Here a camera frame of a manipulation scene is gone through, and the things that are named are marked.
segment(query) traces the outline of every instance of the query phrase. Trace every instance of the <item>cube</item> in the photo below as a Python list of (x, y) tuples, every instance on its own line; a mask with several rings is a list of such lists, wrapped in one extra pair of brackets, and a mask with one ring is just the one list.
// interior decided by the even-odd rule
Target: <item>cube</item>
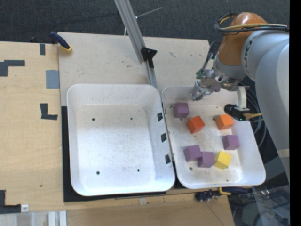
[(198, 115), (196, 117), (190, 118), (189, 121), (186, 123), (191, 134), (201, 131), (202, 128), (205, 126), (202, 118)]
[(218, 167), (219, 169), (226, 169), (231, 161), (231, 155), (224, 152), (220, 151), (218, 154), (215, 155), (214, 157), (214, 166)]
[(202, 152), (202, 157), (198, 160), (200, 168), (210, 168), (214, 165), (214, 153)]
[(218, 116), (215, 120), (215, 123), (218, 130), (229, 129), (234, 124), (232, 117), (228, 114)]
[(186, 118), (189, 114), (188, 103), (178, 102), (174, 105), (174, 117), (175, 118)]
[(201, 149), (199, 145), (190, 145), (185, 148), (184, 155), (186, 161), (197, 161), (202, 157)]
[(239, 140), (237, 135), (226, 135), (222, 139), (224, 150), (235, 150), (239, 147)]

